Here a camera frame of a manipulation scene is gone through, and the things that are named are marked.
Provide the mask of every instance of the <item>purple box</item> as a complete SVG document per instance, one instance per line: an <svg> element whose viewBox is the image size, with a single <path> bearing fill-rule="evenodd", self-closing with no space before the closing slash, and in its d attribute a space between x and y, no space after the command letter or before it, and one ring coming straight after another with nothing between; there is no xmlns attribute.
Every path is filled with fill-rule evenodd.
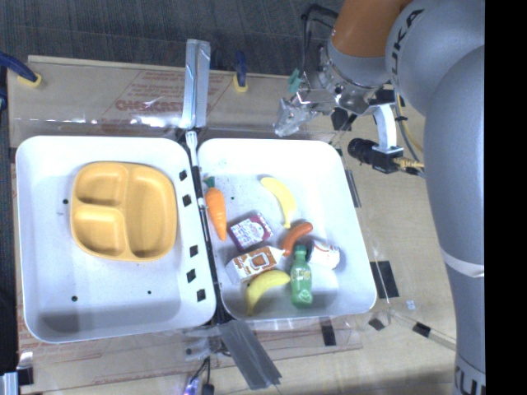
<svg viewBox="0 0 527 395"><path fill-rule="evenodd" d="M241 252L273 235L267 221L260 213L230 226L228 233Z"/></svg>

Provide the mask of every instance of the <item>copper-colored arm segment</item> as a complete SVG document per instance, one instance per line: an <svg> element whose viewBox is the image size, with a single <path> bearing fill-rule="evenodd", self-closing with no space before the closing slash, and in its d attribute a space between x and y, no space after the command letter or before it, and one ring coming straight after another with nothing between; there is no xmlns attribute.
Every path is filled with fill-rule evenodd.
<svg viewBox="0 0 527 395"><path fill-rule="evenodd" d="M349 56L384 57L389 31L412 0L345 0L331 33L333 46Z"/></svg>

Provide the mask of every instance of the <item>table surface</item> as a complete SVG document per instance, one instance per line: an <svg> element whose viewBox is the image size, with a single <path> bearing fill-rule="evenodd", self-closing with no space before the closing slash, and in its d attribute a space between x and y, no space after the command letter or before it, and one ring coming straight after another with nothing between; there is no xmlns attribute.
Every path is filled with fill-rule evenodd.
<svg viewBox="0 0 527 395"><path fill-rule="evenodd" d="M88 112L108 115L116 97L128 92L128 100L133 98L130 90L141 83L145 72L174 74L180 81L184 70L39 57L30 58L29 65L42 74L43 86L9 87L14 147L34 134L53 134L53 129L39 128L46 119L64 116L64 120L68 115L87 119ZM287 78L249 75L245 93L236 92L231 79L232 72L211 72L208 128L201 132L201 141L273 137L272 123L279 99L287 95ZM178 86L170 90L175 99L182 98ZM422 142L424 118L411 107L404 114L413 137ZM343 166L351 172L358 196L357 215L368 257L383 277L389 267L394 286L371 311L331 318L335 345L324 344L315 320L275 323L277 330L257 326L257 337L282 375L279 385L259 393L451 393L455 314L425 180L403 173L382 174L347 155L352 138L376 141L376 134L371 117L358 118L346 132L335 132L329 118L317 118L294 138L322 140L342 150ZM398 144L404 146L398 134ZM13 198L15 207L16 192ZM34 382L22 386L22 393L183 393L189 376L201 364L184 352L198 341L192 334L163 332L61 345L35 340L24 325L19 257L16 248L19 345L21 354L32 357L34 368ZM422 329L429 332L427 337L419 332ZM212 356L210 381L215 394L253 392L233 360L221 354Z"/></svg>

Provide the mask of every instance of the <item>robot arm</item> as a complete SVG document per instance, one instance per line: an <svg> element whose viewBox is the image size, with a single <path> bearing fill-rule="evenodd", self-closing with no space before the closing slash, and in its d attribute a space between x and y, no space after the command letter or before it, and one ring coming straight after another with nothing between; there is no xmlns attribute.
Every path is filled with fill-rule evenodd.
<svg viewBox="0 0 527 395"><path fill-rule="evenodd" d="M386 107L394 101L377 104L378 92L390 82L426 117L427 191L455 305L455 394L486 390L484 19L485 0L346 0L319 66L303 72L295 95L280 101L275 123L276 134L286 136L335 107L373 114L384 122L377 121L380 143L370 148L393 166L401 152L388 153L394 143L386 138L393 129ZM348 152L357 157L354 141Z"/></svg>

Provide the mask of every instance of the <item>small box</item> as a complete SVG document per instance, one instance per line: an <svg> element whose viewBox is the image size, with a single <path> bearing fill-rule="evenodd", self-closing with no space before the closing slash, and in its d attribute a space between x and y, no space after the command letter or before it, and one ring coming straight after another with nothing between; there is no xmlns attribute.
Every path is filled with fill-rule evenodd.
<svg viewBox="0 0 527 395"><path fill-rule="evenodd" d="M234 224L229 227L228 232L241 252L265 241L273 235L267 221L260 213L256 213L242 222Z"/></svg>
<svg viewBox="0 0 527 395"><path fill-rule="evenodd" d="M225 270L232 283L239 284L262 272L274 269L283 253L284 250L265 246L235 257L225 265Z"/></svg>

